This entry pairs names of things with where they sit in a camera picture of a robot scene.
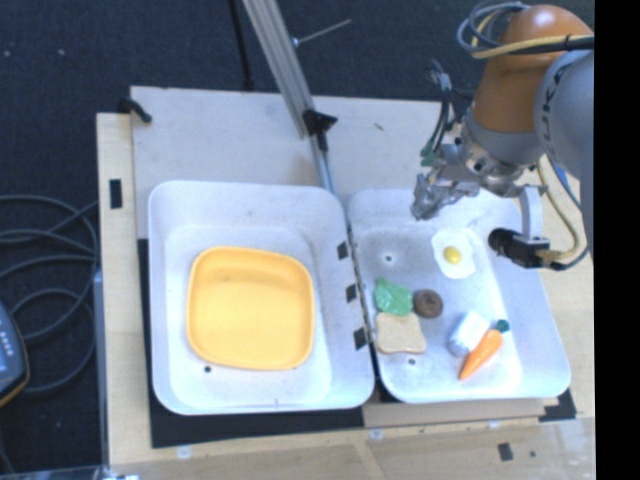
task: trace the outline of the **toy carrot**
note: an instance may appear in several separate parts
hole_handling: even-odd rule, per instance
[[[476,372],[500,350],[504,342],[502,333],[508,330],[509,323],[506,320],[498,320],[495,329],[489,329],[484,333],[480,343],[467,356],[460,371],[460,380],[464,380]]]

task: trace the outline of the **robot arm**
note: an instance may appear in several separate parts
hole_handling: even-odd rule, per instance
[[[475,40],[466,46],[473,56],[489,61],[462,120],[461,136],[454,143],[438,142],[427,154],[423,150],[431,170],[418,176],[411,211],[418,219],[428,219],[481,188],[501,197],[519,197],[526,206],[535,191],[516,181],[546,153],[581,182],[583,219],[593,254],[594,36],[579,18],[555,6],[500,3],[474,11],[479,17],[486,15],[483,27],[493,26],[496,15],[509,14],[511,19],[500,42],[484,49]],[[472,16],[461,25],[459,42],[463,27],[477,32]],[[523,227],[525,232],[516,239],[525,244],[514,247],[528,248],[536,258],[535,249],[544,245],[535,242],[544,240],[527,233],[526,222]],[[503,235],[492,247],[507,253],[505,244],[513,239]],[[544,262],[525,263],[529,267]]]

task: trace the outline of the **orange tray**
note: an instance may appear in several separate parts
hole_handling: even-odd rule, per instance
[[[313,281],[298,260],[243,247],[213,247],[194,261],[187,337],[205,361],[287,370],[313,347]]]

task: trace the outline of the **white tray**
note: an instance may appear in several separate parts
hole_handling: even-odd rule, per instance
[[[369,348],[340,202],[316,187],[170,181],[149,198],[149,282],[153,386],[169,410],[188,415],[356,407],[373,391]],[[195,257],[213,246],[286,254],[311,274],[316,303],[309,358],[287,371],[205,363],[186,337],[186,296]]]
[[[487,244],[489,233],[504,227],[519,231],[522,222],[512,200],[482,191],[460,200],[428,221],[409,212],[409,190],[364,190],[355,194],[348,216],[375,341],[373,298],[376,279],[384,277],[412,291],[433,289],[444,301],[442,315],[420,318],[427,350],[420,355],[376,352],[380,377],[399,400],[411,403],[500,398],[545,398],[569,385],[569,364],[539,273],[498,257]],[[431,238],[443,230],[465,234],[476,270],[463,279],[443,275]],[[469,379],[457,378],[462,359],[449,353],[449,334],[474,309],[487,318],[506,318],[511,331],[498,356]]]

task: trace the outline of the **toy fried egg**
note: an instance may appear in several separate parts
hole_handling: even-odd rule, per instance
[[[443,229],[431,238],[433,254],[442,273],[451,279],[463,279],[476,271],[473,248],[464,230]]]

